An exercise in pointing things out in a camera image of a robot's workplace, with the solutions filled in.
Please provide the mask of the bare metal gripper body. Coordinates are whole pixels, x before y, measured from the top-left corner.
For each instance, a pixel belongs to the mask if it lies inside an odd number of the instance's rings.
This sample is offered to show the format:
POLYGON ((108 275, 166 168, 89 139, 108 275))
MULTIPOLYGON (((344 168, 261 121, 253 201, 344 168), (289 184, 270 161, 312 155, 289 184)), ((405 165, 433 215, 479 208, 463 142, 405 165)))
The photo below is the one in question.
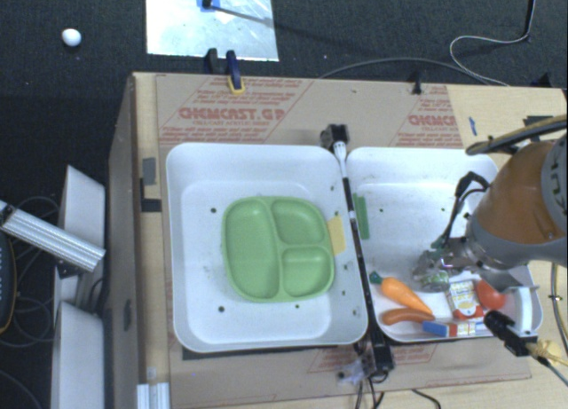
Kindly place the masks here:
POLYGON ((483 267, 480 257, 474 253, 466 239, 438 239, 421 253, 412 276, 414 280, 433 279, 443 273, 451 277, 483 267))

